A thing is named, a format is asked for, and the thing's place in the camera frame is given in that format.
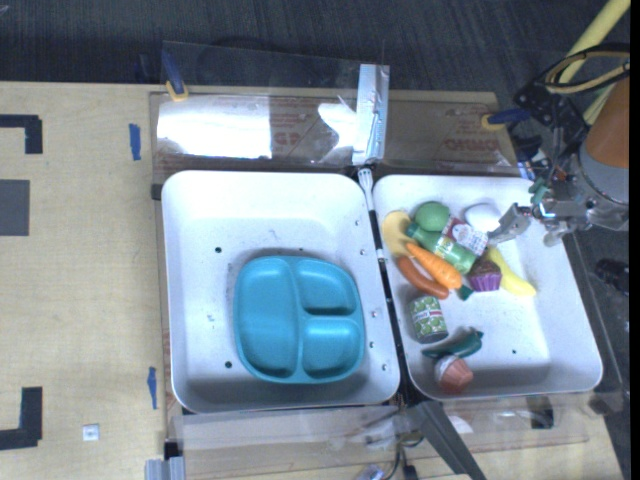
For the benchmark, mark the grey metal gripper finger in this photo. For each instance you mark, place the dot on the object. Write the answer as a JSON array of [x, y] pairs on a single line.
[[511, 222], [554, 237]]

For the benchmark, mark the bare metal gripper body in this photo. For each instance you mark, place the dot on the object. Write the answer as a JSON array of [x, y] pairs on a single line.
[[575, 210]]

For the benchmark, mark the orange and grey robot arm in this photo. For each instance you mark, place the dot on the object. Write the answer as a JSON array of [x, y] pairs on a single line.
[[607, 133]]

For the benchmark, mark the white egg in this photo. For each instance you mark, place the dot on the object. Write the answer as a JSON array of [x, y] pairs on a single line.
[[481, 216]]

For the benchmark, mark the red and white packet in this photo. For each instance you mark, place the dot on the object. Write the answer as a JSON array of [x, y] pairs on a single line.
[[470, 238]]

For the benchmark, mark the yellow banana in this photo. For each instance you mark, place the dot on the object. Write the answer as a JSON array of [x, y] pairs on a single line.
[[392, 233], [517, 283]]

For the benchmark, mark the purple cupcake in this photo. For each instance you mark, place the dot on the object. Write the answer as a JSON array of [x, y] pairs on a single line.
[[485, 275]]

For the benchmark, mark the green bottle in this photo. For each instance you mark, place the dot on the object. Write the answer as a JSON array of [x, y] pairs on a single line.
[[450, 250]]

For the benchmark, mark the green apple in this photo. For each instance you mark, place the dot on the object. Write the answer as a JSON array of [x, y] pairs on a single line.
[[432, 215]]

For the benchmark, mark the orange carrot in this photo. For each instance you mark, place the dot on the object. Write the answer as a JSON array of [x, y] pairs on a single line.
[[437, 268]]

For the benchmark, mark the white plastic tray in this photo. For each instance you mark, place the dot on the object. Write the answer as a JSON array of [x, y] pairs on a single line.
[[525, 338], [210, 248]]

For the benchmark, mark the red sausage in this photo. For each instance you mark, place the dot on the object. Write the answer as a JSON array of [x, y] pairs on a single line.
[[420, 280]]

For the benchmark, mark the green labelled can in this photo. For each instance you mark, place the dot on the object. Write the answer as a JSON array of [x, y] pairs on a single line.
[[428, 319]]

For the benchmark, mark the orange cupcake white icing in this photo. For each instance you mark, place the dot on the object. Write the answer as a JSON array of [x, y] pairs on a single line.
[[452, 374]]

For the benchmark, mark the blue divided plate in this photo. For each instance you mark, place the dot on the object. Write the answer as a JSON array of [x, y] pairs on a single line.
[[270, 313]]

